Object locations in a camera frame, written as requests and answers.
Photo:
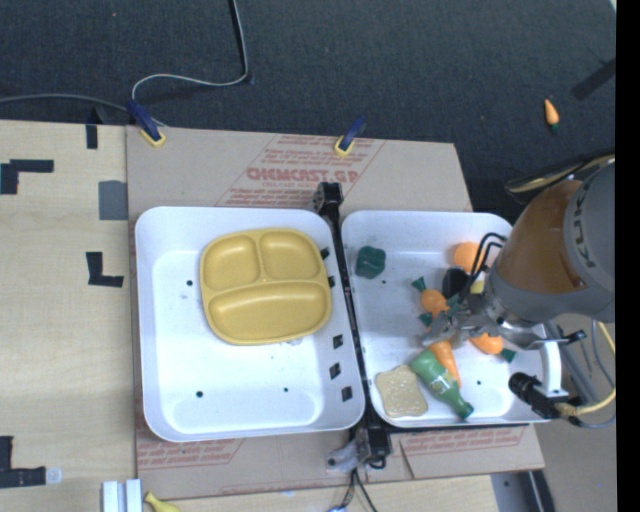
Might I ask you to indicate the yellow divided plate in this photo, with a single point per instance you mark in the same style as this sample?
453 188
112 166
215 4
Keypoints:
265 300

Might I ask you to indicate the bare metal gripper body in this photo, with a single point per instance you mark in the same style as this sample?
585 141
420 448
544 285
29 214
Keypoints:
505 327

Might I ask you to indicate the tan toy bread slice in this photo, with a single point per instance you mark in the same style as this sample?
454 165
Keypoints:
400 392

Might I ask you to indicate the green plastic bottle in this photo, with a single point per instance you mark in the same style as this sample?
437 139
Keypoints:
437 382

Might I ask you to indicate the dark green toy pepper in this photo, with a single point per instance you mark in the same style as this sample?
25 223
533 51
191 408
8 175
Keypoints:
370 262

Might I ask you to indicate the white plastic tray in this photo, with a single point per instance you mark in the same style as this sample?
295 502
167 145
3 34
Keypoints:
400 330
240 390

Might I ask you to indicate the black cylinder on white bracket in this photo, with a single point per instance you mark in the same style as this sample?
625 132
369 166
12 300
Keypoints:
535 392

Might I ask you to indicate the thin black and white rod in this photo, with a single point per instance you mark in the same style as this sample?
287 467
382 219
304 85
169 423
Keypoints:
350 310

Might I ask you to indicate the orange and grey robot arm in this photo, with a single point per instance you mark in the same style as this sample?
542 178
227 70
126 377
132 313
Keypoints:
545 250

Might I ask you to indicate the yellow banana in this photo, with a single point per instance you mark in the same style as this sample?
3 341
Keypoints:
160 505

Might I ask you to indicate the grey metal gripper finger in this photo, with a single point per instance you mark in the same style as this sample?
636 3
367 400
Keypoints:
436 334
462 334

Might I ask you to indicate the black box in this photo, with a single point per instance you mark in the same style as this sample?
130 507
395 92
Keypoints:
452 282

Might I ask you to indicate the orange toy fruit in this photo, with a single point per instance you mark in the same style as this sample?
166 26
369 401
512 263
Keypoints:
466 255

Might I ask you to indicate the brown cardboard board red print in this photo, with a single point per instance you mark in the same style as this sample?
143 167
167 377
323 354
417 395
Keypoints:
400 170

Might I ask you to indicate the orange toy carrot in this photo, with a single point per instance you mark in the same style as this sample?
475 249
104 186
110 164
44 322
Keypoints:
446 357
490 345
551 112
432 300

